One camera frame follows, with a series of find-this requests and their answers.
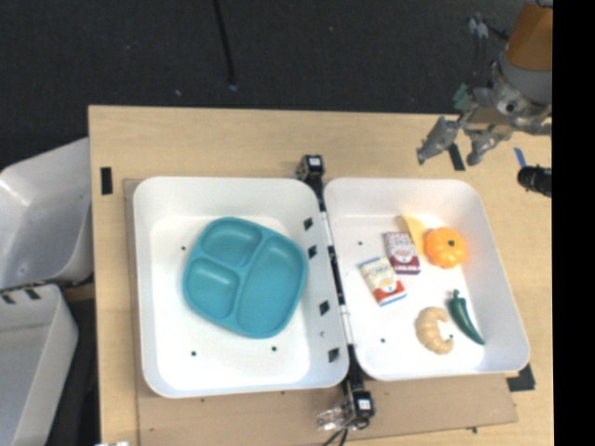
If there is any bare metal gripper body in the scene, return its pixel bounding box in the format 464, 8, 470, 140
457, 85, 553, 144

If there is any yellow cheese slice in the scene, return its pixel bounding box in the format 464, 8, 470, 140
398, 214, 427, 256

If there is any orange pumpkin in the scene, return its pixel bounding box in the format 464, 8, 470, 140
423, 226, 468, 270

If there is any white and purple carton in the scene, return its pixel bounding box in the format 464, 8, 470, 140
382, 230, 423, 276

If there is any white and red carton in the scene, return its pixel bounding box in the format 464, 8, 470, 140
357, 256, 409, 308

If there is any green chili pepper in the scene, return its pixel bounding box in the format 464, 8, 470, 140
446, 288, 486, 347

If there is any beige croissant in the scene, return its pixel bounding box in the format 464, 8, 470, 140
414, 306, 456, 357

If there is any thin black and white rod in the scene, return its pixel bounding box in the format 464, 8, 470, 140
305, 173, 369, 392

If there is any blue divided plate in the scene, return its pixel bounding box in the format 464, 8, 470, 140
181, 216, 310, 341

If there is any white plastic tray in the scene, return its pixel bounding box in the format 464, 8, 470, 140
322, 177, 532, 383
132, 175, 351, 400

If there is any black block with thin wires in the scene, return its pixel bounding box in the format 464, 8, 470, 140
298, 153, 326, 179
344, 387, 376, 430

